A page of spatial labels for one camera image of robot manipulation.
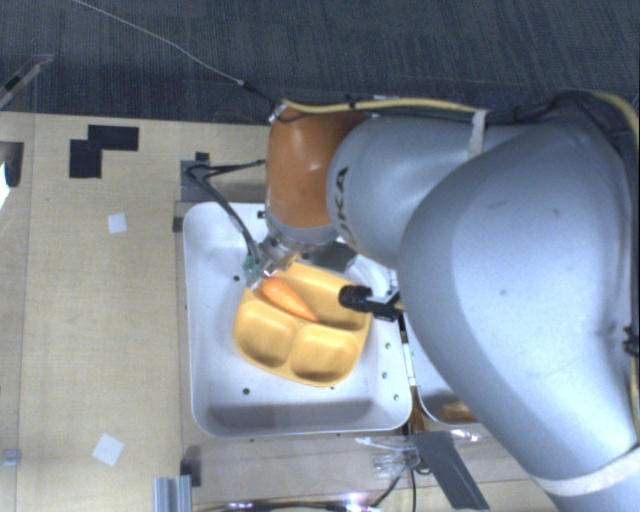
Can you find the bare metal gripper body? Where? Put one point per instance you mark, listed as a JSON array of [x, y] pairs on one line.
[[276, 254]]

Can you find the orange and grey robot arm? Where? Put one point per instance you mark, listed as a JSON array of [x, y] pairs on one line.
[[500, 250]]

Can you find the orange carrot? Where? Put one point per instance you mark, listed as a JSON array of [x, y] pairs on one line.
[[287, 298]]

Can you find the yellow divided plate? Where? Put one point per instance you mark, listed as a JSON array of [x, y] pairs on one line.
[[320, 350]]

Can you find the thin black and white rod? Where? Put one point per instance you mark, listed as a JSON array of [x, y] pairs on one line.
[[406, 352]]

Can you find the pale wood board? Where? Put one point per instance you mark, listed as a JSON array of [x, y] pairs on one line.
[[100, 300]]

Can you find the brown toy bread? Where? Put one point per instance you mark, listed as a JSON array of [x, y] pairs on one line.
[[457, 413]]

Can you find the black cylinder on white bracket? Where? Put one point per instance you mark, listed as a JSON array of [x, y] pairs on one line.
[[353, 296]]

